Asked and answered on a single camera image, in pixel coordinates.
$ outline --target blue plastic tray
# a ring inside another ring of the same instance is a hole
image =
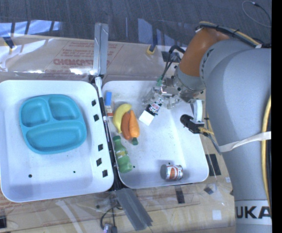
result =
[[[20,107],[20,126],[27,146],[40,154],[69,151],[87,137],[86,124],[77,104],[65,95],[44,95]]]

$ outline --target soda can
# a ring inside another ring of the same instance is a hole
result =
[[[164,180],[180,180],[183,177],[181,165],[165,165],[160,167],[160,176]]]

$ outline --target carrot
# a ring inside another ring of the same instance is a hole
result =
[[[137,137],[140,136],[140,128],[139,128],[139,124],[138,124],[136,115],[133,112],[133,110],[130,111],[129,132],[130,132],[131,137],[133,138],[132,144],[137,145],[138,144]]]
[[[121,123],[121,130],[123,133],[123,136],[126,140],[131,139],[131,135],[129,132],[129,121],[130,121],[131,115],[129,112],[125,112],[122,118],[122,123]]]

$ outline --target banana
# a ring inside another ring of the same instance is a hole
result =
[[[129,104],[129,103],[124,103],[122,105],[120,105],[116,110],[115,110],[115,113],[114,113],[114,116],[113,116],[113,124],[115,125],[115,127],[117,128],[118,130],[118,133],[121,133],[122,130],[121,130],[121,124],[122,124],[122,118],[123,118],[123,115],[128,112],[130,109],[131,109],[132,105]]]

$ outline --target white sink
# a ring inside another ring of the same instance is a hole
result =
[[[87,127],[87,138],[81,146],[62,153],[39,154],[26,145],[19,123],[20,106],[31,97],[49,94],[69,96],[79,106]],[[113,181],[98,96],[91,84],[82,81],[0,83],[0,182],[9,200],[26,202],[104,192]]]
[[[130,103],[139,117],[144,110],[142,99],[155,84],[155,81],[110,81],[103,86],[103,92],[112,92],[115,108]],[[183,114],[193,115],[190,104],[181,102],[171,110],[163,104],[149,126],[139,121],[138,145],[134,146],[122,137],[122,144],[127,148],[134,167],[128,173],[119,173],[126,186],[139,189],[180,185],[202,182],[208,177],[209,167],[200,135],[184,128],[180,122]],[[113,123],[109,125],[112,137],[118,135]],[[163,164],[181,165],[182,179],[162,179],[160,167]]]

